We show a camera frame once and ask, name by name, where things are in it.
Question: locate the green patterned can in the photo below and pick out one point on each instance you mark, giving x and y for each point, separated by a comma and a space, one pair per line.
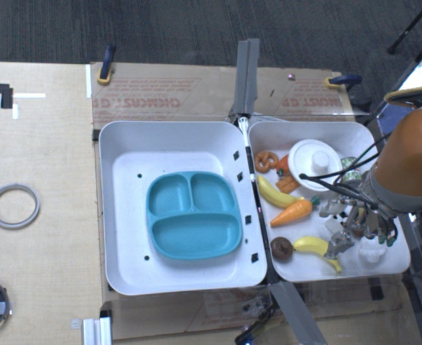
347, 164

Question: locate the brown pretzel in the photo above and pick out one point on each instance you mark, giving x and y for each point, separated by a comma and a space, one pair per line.
259, 164

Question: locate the brown cardboard board red print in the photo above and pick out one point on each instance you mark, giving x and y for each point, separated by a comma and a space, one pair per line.
160, 95

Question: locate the orange red toy vegetable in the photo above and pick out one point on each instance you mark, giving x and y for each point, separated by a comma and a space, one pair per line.
283, 164

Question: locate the orange carrot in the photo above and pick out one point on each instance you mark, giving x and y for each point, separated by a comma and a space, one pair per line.
291, 212

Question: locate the orange waffle biscuit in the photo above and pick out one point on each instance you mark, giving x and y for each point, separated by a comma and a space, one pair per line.
287, 184

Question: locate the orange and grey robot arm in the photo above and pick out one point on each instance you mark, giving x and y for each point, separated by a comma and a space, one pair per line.
404, 156

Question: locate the yellow banana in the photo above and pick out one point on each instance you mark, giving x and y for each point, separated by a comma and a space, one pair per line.
273, 194
311, 244

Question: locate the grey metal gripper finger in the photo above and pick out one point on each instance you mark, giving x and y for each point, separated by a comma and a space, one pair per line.
329, 209
337, 244

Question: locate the blue divided plate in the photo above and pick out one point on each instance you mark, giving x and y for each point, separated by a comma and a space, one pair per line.
192, 228

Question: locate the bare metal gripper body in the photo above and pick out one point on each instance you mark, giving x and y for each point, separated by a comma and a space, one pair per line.
361, 216

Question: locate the white round lid with knob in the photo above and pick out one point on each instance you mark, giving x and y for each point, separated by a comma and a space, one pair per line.
309, 153

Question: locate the white plastic bottle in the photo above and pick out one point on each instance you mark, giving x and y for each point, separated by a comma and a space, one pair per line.
372, 252

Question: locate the brown doughnut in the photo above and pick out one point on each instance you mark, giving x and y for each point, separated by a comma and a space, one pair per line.
282, 248

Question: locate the white plastic tray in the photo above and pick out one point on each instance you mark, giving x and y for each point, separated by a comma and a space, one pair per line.
124, 192
304, 264

